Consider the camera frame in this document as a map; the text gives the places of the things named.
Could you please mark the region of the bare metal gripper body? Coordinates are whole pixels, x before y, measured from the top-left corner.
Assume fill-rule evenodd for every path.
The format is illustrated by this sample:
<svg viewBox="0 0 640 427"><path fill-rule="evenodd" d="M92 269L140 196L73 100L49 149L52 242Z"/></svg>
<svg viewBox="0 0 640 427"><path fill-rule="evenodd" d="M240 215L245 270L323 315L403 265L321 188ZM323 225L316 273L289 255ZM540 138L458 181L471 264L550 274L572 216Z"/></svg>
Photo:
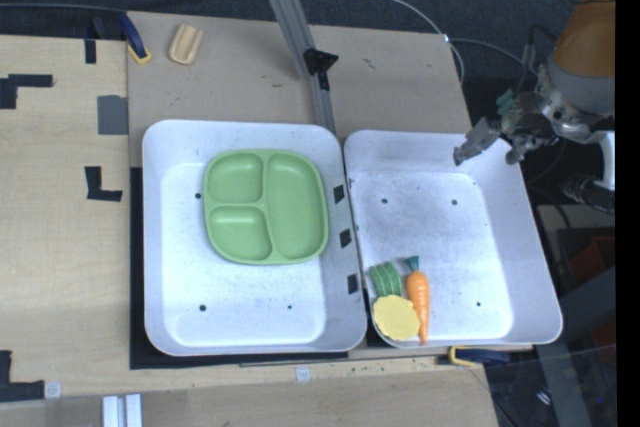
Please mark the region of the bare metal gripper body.
<svg viewBox="0 0 640 427"><path fill-rule="evenodd" d="M614 112L614 77L579 75L559 66L540 67L533 90L512 88L498 99L502 133L522 151L557 139L598 144L608 132L597 125Z"/></svg>

